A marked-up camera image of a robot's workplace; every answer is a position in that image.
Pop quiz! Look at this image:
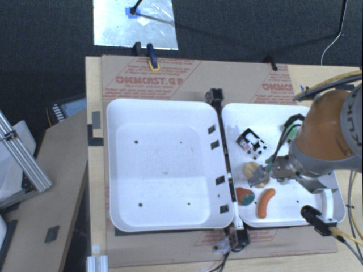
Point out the beige toy bread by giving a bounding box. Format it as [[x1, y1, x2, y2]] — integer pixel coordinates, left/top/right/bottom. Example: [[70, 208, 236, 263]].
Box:
[[242, 161, 270, 189]]

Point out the black and white carton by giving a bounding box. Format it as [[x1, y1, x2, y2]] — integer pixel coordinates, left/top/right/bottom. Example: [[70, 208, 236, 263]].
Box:
[[235, 127, 269, 161]]

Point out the orange toy sausage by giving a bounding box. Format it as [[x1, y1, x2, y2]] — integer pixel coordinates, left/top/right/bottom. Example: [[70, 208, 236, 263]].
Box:
[[256, 188, 277, 219]]

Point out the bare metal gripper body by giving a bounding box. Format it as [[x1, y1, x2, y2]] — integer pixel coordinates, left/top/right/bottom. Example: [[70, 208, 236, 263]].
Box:
[[269, 155, 306, 184]]

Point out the black cylinder on white bracket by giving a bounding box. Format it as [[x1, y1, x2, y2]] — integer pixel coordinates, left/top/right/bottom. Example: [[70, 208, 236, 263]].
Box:
[[300, 188, 339, 237]]

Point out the brown cardboard board red print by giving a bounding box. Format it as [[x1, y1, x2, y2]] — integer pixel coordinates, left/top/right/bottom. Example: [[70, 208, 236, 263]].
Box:
[[101, 54, 339, 262]]

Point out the thin black and white rod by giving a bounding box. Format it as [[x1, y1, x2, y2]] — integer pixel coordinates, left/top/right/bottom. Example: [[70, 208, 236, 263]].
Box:
[[212, 95, 242, 230]]

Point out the white plastic tray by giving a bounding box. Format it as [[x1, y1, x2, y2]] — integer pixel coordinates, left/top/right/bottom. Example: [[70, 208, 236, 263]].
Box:
[[221, 103, 347, 228], [105, 97, 236, 233]]

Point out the red and green toy strawberry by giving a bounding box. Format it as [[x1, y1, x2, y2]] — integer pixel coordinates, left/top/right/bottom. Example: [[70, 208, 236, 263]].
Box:
[[235, 186, 255, 207]]

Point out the green rounded toy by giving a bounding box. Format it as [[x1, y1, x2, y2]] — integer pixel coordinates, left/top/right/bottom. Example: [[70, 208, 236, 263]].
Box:
[[287, 125, 302, 142]]

